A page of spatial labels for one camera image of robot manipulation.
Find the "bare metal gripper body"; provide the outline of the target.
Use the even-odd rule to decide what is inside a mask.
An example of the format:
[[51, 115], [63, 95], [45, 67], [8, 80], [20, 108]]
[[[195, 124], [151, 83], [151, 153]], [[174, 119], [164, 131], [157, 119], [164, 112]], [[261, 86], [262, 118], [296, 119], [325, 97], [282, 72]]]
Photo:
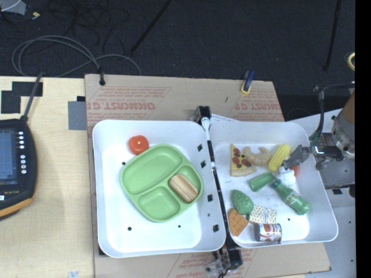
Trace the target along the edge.
[[355, 162], [355, 144], [352, 139], [340, 132], [322, 133], [313, 150], [317, 170], [323, 170], [332, 162], [345, 160]]

